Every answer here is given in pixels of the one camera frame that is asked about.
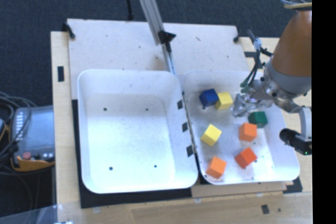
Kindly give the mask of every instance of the electronic device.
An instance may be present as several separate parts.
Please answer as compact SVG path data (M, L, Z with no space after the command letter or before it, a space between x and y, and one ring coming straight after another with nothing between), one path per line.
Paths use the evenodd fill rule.
M10 128L10 140L18 150L11 163L18 172L44 169L55 164L53 106L19 108Z

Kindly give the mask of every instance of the red button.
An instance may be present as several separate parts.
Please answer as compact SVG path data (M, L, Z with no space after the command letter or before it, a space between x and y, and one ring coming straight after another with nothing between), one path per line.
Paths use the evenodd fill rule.
M30 159L31 158L31 153L29 152L29 151L26 151L23 155L22 155L22 157L23 157L23 159Z

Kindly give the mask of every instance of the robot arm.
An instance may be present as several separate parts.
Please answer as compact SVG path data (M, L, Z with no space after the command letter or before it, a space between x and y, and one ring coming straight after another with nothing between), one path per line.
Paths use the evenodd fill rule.
M285 2L286 8L296 13L283 31L273 54L261 47L259 38L250 31L248 35L257 51L270 56L264 75L255 79L255 66L246 80L240 85L232 107L233 116L244 116L250 110L270 107L275 104L288 113L298 113L301 121L301 133L284 129L280 138L293 146L303 155L312 153L312 116L311 108L302 107L294 102L296 97L305 95L311 89L311 4Z

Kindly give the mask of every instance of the blue cube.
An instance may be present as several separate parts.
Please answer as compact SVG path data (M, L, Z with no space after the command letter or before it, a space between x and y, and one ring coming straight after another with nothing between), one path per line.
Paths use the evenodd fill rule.
M199 96L203 108L214 105L218 101L218 95L214 89L203 91Z

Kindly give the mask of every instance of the wooden table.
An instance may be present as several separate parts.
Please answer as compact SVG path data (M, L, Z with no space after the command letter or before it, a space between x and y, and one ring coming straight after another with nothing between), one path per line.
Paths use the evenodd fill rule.
M262 38L273 51L278 39ZM237 44L253 51L241 37ZM209 186L195 184L192 198L81 209L71 108L68 33L51 32L53 102L55 114L58 221L74 223L312 223L312 157L297 154L302 192L283 194L293 182ZM254 60L247 58L252 67ZM59 81L59 67L64 80ZM311 92L296 100L311 105ZM300 131L298 115L283 112L288 128Z

